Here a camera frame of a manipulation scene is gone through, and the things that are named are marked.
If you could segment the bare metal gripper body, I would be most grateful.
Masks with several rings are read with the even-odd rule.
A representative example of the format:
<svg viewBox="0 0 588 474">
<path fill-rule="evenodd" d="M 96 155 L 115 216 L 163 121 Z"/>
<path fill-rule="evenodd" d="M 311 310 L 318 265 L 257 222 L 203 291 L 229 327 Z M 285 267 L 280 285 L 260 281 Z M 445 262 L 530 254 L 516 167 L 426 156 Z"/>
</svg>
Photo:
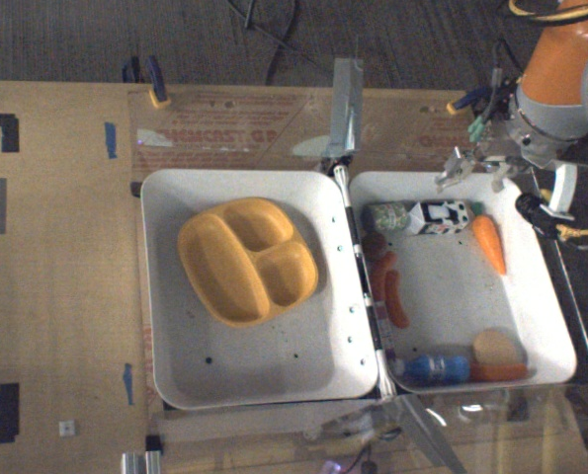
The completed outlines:
<svg viewBox="0 0 588 474">
<path fill-rule="evenodd" d="M 473 157 L 483 164 L 506 164 L 526 169 L 552 166 L 572 139 L 559 139 L 529 124 L 521 114 L 496 113 L 490 118 L 480 115 L 470 124 Z"/>
</svg>

